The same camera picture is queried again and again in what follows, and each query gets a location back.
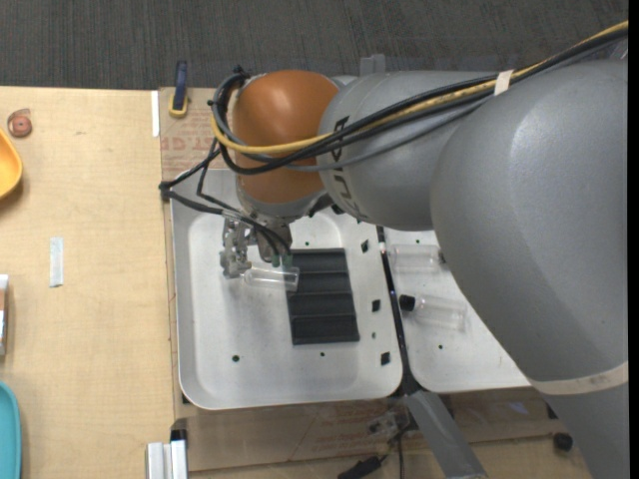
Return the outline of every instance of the orange bowl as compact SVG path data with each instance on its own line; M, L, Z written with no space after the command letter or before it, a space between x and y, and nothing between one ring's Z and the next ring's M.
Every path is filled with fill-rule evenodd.
M20 183L22 161L9 137L0 128L0 199L8 196Z

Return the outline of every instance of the dark floor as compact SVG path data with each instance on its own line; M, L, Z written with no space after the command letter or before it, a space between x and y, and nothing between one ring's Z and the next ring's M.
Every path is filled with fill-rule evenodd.
M629 0L0 0L0 85L155 89L233 66L502 69L628 18Z

